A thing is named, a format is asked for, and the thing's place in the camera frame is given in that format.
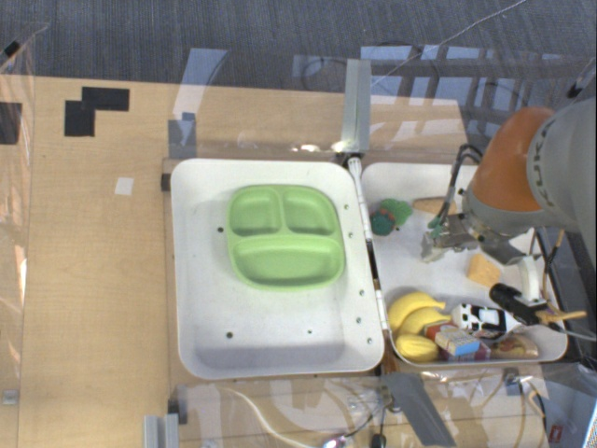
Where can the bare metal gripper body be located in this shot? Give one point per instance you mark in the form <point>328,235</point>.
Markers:
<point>459,233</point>

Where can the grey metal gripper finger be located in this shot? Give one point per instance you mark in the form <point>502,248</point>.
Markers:
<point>427,249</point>
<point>440,246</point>

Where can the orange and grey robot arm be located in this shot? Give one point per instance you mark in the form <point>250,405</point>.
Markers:
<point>550,166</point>

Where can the white plastic tray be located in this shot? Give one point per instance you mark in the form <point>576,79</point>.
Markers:
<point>434,273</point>
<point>280,334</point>

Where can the tan bread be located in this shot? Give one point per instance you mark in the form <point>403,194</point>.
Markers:
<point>429,204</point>

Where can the yellow wedge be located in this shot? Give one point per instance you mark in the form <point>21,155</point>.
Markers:
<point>484,271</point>

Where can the green broccoli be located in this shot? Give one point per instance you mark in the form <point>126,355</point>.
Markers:
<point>398,210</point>

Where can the dark green round toy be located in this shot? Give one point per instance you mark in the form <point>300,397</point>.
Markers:
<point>382,224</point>

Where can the yellow banana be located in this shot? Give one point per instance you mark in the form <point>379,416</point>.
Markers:
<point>410,308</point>

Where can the red carton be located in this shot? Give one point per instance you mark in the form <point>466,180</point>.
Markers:
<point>434,330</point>

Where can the black and white carton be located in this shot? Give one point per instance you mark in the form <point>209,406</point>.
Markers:
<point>485,317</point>

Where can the yellow lemon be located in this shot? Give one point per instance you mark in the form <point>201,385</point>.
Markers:
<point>416,347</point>

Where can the colourful small box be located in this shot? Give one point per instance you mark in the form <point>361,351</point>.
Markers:
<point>462,344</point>

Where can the brown packet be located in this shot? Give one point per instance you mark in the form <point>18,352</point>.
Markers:
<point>515,347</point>

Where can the green divided plate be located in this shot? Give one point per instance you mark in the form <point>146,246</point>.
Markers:
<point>284,259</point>

